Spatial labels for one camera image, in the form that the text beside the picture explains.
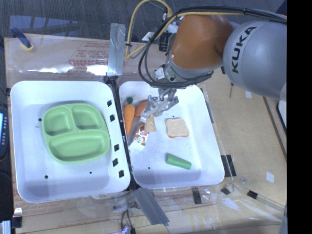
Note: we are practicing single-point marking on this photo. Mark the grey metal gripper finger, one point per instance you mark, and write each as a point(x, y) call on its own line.
point(151, 105)
point(167, 104)

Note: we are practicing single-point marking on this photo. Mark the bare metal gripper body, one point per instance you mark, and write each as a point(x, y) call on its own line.
point(167, 93)

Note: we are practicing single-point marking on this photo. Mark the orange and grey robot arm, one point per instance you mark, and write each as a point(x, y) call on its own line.
point(253, 57)

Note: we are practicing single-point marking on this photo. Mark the orange toy sausage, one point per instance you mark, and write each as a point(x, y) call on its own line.
point(140, 109)

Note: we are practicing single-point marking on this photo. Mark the tan pizza slice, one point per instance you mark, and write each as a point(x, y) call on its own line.
point(151, 125)

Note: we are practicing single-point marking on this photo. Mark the toy bread slice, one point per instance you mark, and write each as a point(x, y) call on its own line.
point(177, 128)

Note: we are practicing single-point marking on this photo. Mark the orange toy carrot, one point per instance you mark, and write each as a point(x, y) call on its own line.
point(129, 117)

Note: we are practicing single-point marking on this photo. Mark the white printed carton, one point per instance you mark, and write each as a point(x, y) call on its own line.
point(140, 138)

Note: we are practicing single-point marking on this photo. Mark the green cylinder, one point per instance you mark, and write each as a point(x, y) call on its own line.
point(178, 161)

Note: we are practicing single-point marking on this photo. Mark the white plastic tray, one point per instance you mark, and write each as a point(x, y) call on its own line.
point(68, 184)
point(170, 177)

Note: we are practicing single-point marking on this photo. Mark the green divided plate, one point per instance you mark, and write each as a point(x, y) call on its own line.
point(75, 140)

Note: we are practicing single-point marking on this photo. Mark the brown cardboard board red print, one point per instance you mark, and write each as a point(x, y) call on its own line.
point(248, 130)

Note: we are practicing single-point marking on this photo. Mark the black cylinder on white bracket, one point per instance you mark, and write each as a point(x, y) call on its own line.
point(164, 42)

